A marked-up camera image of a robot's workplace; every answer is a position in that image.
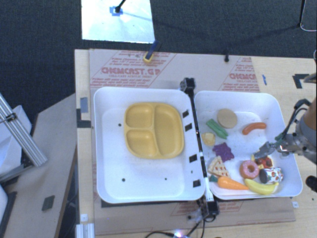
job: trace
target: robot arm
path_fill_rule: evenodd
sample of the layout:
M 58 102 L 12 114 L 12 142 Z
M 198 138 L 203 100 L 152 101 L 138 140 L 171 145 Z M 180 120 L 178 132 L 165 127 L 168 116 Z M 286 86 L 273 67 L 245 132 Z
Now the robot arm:
M 290 153 L 303 155 L 316 164 L 316 98 L 311 104 L 307 100 L 300 102 L 305 102 L 309 108 L 299 121 L 296 119 L 296 114 L 300 109 L 295 110 L 294 117 L 290 120 L 290 123 L 296 123 L 295 132 L 283 135 L 276 149 L 283 155 Z
M 316 83 L 316 73 L 305 78 L 304 82 Z M 305 110 L 305 113 L 298 120 L 296 117 L 302 110 Z M 296 123 L 295 132 L 288 134 L 292 123 Z M 312 103 L 306 99 L 299 100 L 287 127 L 275 138 L 276 142 L 266 142 L 254 154 L 254 157 L 264 158 L 277 150 L 284 156 L 291 153 L 303 155 L 316 164 L 316 138 L 316 98 Z

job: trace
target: cable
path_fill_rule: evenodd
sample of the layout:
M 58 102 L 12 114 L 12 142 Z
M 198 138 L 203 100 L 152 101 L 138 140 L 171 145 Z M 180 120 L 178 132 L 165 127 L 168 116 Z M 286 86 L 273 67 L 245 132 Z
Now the cable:
M 301 29 L 304 30 L 304 31 L 306 31 L 306 32 L 316 32 L 316 30 L 305 29 L 304 26 L 303 26 L 303 24 L 302 24 L 305 6 L 306 6 L 306 0 L 304 0 L 303 11 L 302 11 L 302 18 L 301 18 L 301 22 L 300 22 L 299 25 L 300 25 Z
M 291 118 L 290 118 L 290 120 L 289 120 L 289 122 L 288 122 L 288 125 L 287 125 L 287 127 L 286 127 L 286 128 L 283 130 L 283 132 L 282 132 L 282 138 L 281 138 L 281 139 L 283 139 L 283 138 L 286 136 L 286 134 L 287 134 L 287 132 L 288 132 L 290 126 L 291 126 L 292 123 L 295 121 L 296 116 L 298 115 L 298 113 L 299 113 L 301 110 L 307 110 L 307 109 L 305 109 L 305 108 L 299 108 L 299 107 L 300 107 L 301 105 L 303 105 L 303 104 L 308 104 L 308 103 L 306 103 L 305 101 L 306 101 L 306 100 L 303 99 L 303 100 L 300 100 L 300 101 L 298 101 L 298 102 L 296 103 L 295 110 L 293 111 L 293 114 L 292 114 L 292 116 L 291 116 Z
M 144 238 L 148 238 L 148 237 L 150 237 L 150 236 L 153 235 L 153 234 L 162 234 L 162 235 L 166 235 L 166 236 L 168 236 L 168 237 L 174 237 L 174 234 L 172 234 L 172 233 L 154 231 L 154 232 L 149 233 L 149 234 L 148 234 L 147 236 L 145 236 Z
M 313 58 L 314 58 L 315 63 L 317 64 L 316 50 L 314 51 Z
M 78 190 L 76 191 L 76 193 L 72 196 L 72 198 L 70 198 L 69 200 L 67 200 L 66 206 L 65 208 L 67 208 L 70 203 L 78 196 Z
M 201 220 L 201 221 L 199 221 L 199 222 L 188 232 L 188 234 L 187 234 L 186 236 L 189 237 L 189 236 L 193 233 L 193 231 L 196 230 L 196 228 L 199 226 L 199 224 L 203 221 L 203 232 L 202 232 L 202 234 L 201 234 L 201 236 L 200 236 L 200 238 L 203 238 L 203 237 L 204 237 L 204 233 L 205 233 L 205 224 L 206 224 L 206 222 L 207 222 L 207 223 L 211 223 L 211 222 L 213 222 L 215 219 L 216 219 L 216 215 L 214 215 L 214 216 L 213 216 L 213 219 L 210 220 L 210 221 L 207 221 L 206 218 L 203 219 L 203 220 Z M 161 231 L 153 231 L 153 232 L 149 233 L 147 236 L 145 236 L 144 238 L 148 238 L 148 237 L 150 237 L 150 236 L 153 235 L 153 234 L 162 234 L 162 235 L 165 235 L 165 236 L 168 236 L 168 237 L 174 237 L 174 234 L 172 234 L 172 233 L 161 232 Z
M 68 230 L 64 234 L 63 238 L 67 238 L 69 236 L 69 234 L 72 232 L 75 224 L 76 224 L 76 218 L 74 218 L 74 220 L 72 221 L 71 225 L 69 226 Z

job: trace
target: wooden table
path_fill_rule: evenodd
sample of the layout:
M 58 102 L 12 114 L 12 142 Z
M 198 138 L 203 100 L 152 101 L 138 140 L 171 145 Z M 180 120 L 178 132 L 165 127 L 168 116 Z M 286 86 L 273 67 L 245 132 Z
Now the wooden table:
M 7 193 L 17 195 L 4 238 L 58 237 L 75 167 L 74 94 L 39 113 L 33 138 L 48 161 L 5 187 Z M 42 210 L 46 198 L 53 198 L 53 205 Z
M 261 92 L 273 95 L 279 102 L 284 117 L 285 124 L 288 123 L 293 112 L 293 106 L 299 99 L 306 98 L 312 101 L 316 96 L 315 84 L 301 84 L 302 88 L 297 88 L 293 75 L 311 74 L 316 72 L 316 64 L 313 59 L 293 59 L 293 58 L 264 58 L 251 57 L 254 71 L 258 79 Z M 82 98 L 88 97 L 90 102 L 90 74 L 89 74 L 89 52 L 87 50 L 75 51 L 76 69 L 76 107 L 80 109 Z M 81 114 L 81 120 L 90 120 L 90 107 Z M 91 129 L 78 128 L 78 172 L 79 172 L 79 204 L 80 214 L 86 214 L 87 219 L 83 219 L 81 224 L 94 223 L 94 203 L 93 203 L 93 167 L 91 152 Z M 312 237 L 317 233 L 315 218 L 317 216 L 317 197 L 305 185 L 305 180 L 310 175 L 316 175 L 316 165 L 304 157 L 296 156 L 298 167 L 303 180 L 303 191 L 300 195 L 292 198 L 298 203 L 298 208 L 294 209 L 296 221 L 285 223 L 269 223 L 260 225 L 243 225 L 228 227 L 206 228 L 204 237 L 221 238 L 252 238 L 270 237 Z M 201 229 L 197 229 L 191 236 L 200 237 Z M 108 236 L 96 236 L 98 238 L 141 238 L 148 234 L 131 233 Z

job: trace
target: toy sausage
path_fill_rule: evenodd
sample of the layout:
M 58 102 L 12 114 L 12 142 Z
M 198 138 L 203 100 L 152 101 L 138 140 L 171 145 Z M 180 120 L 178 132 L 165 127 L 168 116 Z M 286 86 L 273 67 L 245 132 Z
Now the toy sausage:
M 265 129 L 265 128 L 266 128 L 266 124 L 264 122 L 254 122 L 254 123 L 251 123 L 248 126 L 246 126 L 242 130 L 242 134 L 248 135 L 254 129 Z

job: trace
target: toy carrot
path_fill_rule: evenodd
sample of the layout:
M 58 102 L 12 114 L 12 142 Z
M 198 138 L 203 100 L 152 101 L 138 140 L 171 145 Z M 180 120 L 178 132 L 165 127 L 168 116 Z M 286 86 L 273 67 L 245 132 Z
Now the toy carrot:
M 247 190 L 249 189 L 247 186 L 230 179 L 229 177 L 219 177 L 218 178 L 218 185 L 221 188 L 228 188 L 228 189 L 240 189 L 240 190 Z

